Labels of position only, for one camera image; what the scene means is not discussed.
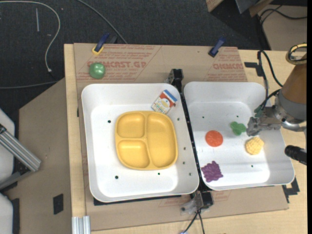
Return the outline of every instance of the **white tray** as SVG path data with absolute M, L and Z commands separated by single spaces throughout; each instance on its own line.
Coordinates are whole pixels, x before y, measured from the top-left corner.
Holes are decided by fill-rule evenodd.
M 163 170 L 125 167 L 115 148 L 115 121 L 129 111 L 149 110 L 163 90 L 178 99 L 167 114 L 178 144 L 176 163 Z M 81 94 L 86 133 L 90 190 L 102 202 L 183 195 L 199 185 L 194 153 L 178 90 L 166 83 L 91 84 Z
M 245 142 L 252 138 L 236 136 L 232 121 L 247 127 L 254 109 L 265 98 L 263 86 L 252 82 L 190 82 L 184 88 L 200 167 L 215 161 L 222 178 L 205 184 L 213 190 L 270 186 L 291 183 L 294 170 L 284 154 L 285 143 L 280 130 L 261 131 L 265 145 L 258 155 L 245 151 Z M 205 135 L 210 130 L 223 135 L 223 144 L 210 147 Z

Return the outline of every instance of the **yellow plate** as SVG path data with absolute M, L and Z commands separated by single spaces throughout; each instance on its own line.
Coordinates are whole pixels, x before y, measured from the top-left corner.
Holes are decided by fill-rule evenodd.
M 177 159 L 175 128 L 163 113 L 133 111 L 120 115 L 115 142 L 120 162 L 132 169 L 165 169 Z

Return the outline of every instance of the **green toy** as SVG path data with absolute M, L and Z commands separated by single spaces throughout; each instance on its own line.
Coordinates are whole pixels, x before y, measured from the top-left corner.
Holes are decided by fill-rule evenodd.
M 235 135 L 239 136 L 241 135 L 243 132 L 246 131 L 246 127 L 244 124 L 242 123 L 237 123 L 236 121 L 233 121 L 231 124 L 230 124 L 233 132 Z

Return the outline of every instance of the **small carton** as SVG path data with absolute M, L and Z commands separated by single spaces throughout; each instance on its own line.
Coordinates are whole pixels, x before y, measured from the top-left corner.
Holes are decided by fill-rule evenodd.
M 177 99 L 166 89 L 152 104 L 152 108 L 156 112 L 166 114 L 175 105 Z

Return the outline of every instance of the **white cable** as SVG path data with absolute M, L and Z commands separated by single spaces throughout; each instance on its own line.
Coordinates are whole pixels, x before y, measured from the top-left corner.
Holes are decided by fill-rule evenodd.
M 54 35 L 53 39 L 51 40 L 49 46 L 47 47 L 47 50 L 45 51 L 45 56 L 44 56 L 44 61 L 45 61 L 45 66 L 47 67 L 47 70 L 48 72 L 52 72 L 52 69 L 49 68 L 49 65 L 48 65 L 48 62 L 47 62 L 47 55 L 48 55 L 48 52 L 49 52 L 49 49 L 52 45 L 52 43 L 54 42 L 55 38 L 58 36 L 59 34 L 59 30 L 60 30 L 60 19 L 59 19 L 59 15 L 57 14 L 57 12 L 52 9 L 49 5 L 47 4 L 44 4 L 42 2 L 35 2 L 35 1 L 0 1 L 0 3 L 10 3 L 10 2 L 15 2 L 15 3 L 34 3 L 34 4 L 40 4 L 40 5 L 43 5 L 47 8 L 49 8 L 50 10 L 52 10 L 54 12 L 54 14 L 57 16 L 58 18 L 58 30 L 56 32 L 56 34 Z

